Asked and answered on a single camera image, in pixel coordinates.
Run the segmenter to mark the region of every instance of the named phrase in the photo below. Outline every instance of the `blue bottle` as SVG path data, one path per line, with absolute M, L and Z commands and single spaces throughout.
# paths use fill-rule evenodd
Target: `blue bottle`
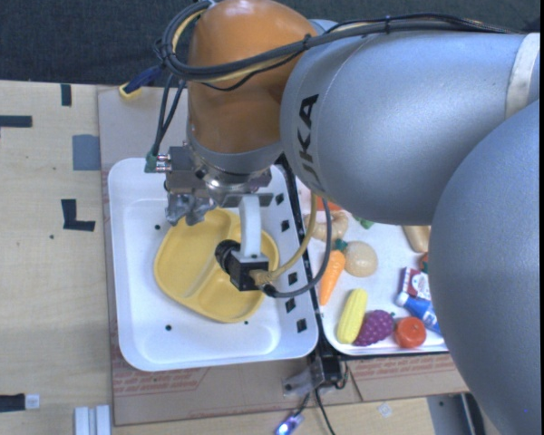
M 433 330 L 434 332 L 441 334 L 439 324 L 437 322 L 437 315 L 433 310 L 431 301 L 423 300 L 421 298 L 413 298 L 405 292 L 401 292 L 397 296 L 395 302 L 398 306 L 402 306 L 408 310 L 411 315 L 419 317 L 425 324 L 425 327 L 427 327 L 429 330 Z

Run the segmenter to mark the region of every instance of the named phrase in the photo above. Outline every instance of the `wooden table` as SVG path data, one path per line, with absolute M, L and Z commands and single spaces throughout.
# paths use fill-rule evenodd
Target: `wooden table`
M 58 83 L 0 81 L 0 117 L 31 116 L 32 127 L 0 127 L 0 395 L 35 393 L 38 410 L 0 413 L 0 434 L 73 433 L 76 407 L 112 404 L 109 314 L 99 170 L 75 170 L 73 137 L 98 136 L 97 91 Z M 63 228 L 62 200 L 94 230 Z M 433 435 L 427 400 L 326 408 L 336 433 Z M 320 410 L 304 411 L 299 435 L 328 433 Z M 114 427 L 127 434 L 271 434 L 287 416 L 266 412 Z

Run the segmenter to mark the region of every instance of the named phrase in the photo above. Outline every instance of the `yellow bowl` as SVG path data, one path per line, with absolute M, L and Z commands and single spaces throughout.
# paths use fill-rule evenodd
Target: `yellow bowl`
M 221 269 L 214 253 L 226 238 L 241 242 L 240 220 L 235 213 L 216 208 L 194 226 L 181 219 L 161 242 L 153 270 L 158 286 L 173 300 L 216 321 L 235 323 L 255 313 L 264 294 L 259 290 L 240 292 Z M 264 231 L 261 251 L 268 258 L 269 269 L 276 269 L 278 249 Z

